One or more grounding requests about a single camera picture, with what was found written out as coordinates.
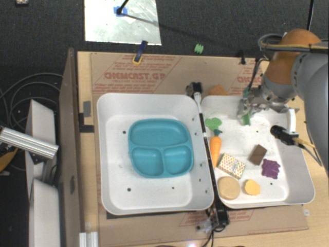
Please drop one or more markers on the blue divided plate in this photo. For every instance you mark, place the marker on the blue divided plate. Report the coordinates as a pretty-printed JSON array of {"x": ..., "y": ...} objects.
[{"x": 159, "y": 148}]

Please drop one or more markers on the white plastic tray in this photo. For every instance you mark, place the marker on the white plastic tray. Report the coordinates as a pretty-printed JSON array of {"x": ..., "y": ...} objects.
[
  {"x": 290, "y": 179},
  {"x": 115, "y": 189}
]

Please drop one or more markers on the green broccoli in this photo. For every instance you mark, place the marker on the green broccoli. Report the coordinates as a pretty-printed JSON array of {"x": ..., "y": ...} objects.
[{"x": 213, "y": 123}]

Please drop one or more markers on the purple grapes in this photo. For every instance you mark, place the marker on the purple grapes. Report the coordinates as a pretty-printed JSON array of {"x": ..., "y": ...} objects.
[{"x": 270, "y": 168}]

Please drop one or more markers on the brown rectangular biscuit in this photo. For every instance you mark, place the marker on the brown rectangular biscuit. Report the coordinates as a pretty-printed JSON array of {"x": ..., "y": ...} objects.
[{"x": 257, "y": 154}]

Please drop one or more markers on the white carton with orange pattern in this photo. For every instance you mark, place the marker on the white carton with orange pattern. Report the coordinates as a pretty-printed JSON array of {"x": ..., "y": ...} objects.
[{"x": 231, "y": 165}]

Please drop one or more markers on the yellow round biscuit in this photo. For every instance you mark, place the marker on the yellow round biscuit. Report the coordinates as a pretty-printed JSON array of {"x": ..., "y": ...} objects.
[{"x": 252, "y": 187}]

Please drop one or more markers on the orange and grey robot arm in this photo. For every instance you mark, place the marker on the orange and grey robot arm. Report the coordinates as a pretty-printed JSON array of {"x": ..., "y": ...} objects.
[{"x": 308, "y": 71}]

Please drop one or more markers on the brown cardboard board, red print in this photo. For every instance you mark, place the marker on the brown cardboard board, red print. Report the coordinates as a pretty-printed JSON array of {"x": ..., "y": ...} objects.
[{"x": 154, "y": 73}]

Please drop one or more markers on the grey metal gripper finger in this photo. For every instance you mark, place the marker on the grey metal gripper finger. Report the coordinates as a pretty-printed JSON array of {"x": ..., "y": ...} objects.
[
  {"x": 253, "y": 110},
  {"x": 241, "y": 109}
]

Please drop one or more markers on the thin black and white rod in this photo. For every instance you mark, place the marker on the thin black and white rod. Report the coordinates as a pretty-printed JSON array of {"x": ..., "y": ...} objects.
[{"x": 205, "y": 135}]

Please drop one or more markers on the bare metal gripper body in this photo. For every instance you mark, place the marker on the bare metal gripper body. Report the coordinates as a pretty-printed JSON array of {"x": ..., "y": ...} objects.
[{"x": 262, "y": 100}]

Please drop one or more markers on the orange square cracker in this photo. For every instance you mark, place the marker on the orange square cracker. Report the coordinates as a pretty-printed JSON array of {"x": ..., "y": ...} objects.
[{"x": 218, "y": 90}]

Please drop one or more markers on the green ribbed toy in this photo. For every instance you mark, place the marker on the green ribbed toy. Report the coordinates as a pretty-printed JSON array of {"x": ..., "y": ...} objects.
[{"x": 199, "y": 48}]

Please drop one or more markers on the tan round bread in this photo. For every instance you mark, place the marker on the tan round bread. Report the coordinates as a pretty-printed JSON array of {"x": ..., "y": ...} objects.
[{"x": 228, "y": 187}]

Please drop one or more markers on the black cylinder on white bracket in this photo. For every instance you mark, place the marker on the black cylinder on white bracket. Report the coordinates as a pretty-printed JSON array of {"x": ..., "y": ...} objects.
[{"x": 282, "y": 134}]

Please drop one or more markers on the orange carrot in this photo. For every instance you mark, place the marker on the orange carrot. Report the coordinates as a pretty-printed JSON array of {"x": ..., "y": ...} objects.
[{"x": 215, "y": 145}]

